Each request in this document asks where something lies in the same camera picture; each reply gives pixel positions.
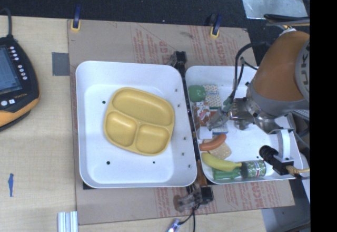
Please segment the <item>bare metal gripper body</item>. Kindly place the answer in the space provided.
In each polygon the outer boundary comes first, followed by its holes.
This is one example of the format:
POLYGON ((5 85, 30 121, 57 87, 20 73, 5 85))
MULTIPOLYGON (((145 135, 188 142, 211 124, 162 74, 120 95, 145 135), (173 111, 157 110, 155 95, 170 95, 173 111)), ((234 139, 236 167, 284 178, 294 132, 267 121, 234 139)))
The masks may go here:
POLYGON ((234 99, 227 116, 234 122, 238 119, 251 121, 265 133, 277 133, 280 130, 275 117, 264 112, 251 98, 234 99))

